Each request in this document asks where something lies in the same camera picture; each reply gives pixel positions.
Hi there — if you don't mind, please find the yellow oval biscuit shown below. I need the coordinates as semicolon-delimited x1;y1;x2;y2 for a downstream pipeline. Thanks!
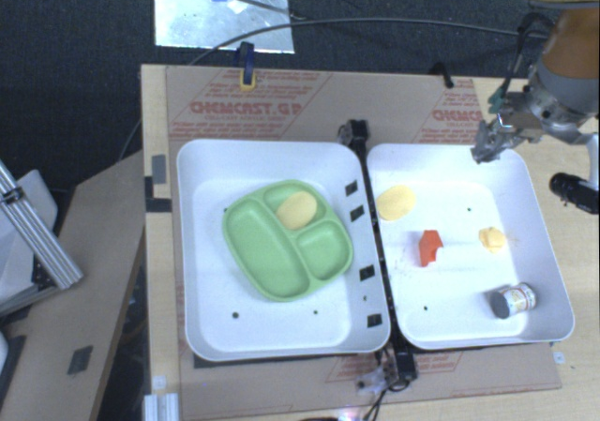
375;184;417;223
275;190;319;232

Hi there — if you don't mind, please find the white plastic tray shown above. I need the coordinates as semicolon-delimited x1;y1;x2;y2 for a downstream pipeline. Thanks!
365;143;577;351
175;138;393;363

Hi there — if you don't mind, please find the brown cardboard board red print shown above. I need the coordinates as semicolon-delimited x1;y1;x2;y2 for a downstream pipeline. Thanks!
164;65;563;421

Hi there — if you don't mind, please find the thin black rod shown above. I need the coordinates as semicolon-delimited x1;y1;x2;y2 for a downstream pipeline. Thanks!
353;141;408;356

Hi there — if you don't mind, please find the small white can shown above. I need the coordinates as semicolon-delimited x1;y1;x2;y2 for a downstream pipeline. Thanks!
488;281;538;321

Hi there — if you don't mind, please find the small yellow lumpy toy food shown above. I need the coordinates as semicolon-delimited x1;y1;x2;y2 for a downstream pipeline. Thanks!
477;225;508;254

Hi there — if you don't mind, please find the black cylinder on white bracket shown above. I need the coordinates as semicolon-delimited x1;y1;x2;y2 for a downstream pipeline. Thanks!
549;128;600;215

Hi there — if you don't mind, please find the green divided plate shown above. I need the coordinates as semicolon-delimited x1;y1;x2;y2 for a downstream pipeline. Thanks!
221;178;355;304

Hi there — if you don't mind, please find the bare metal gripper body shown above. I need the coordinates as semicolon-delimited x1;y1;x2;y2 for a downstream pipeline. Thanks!
497;91;593;143

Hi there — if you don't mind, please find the orange toy food piece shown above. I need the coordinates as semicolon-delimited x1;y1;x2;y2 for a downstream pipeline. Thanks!
417;229;445;268

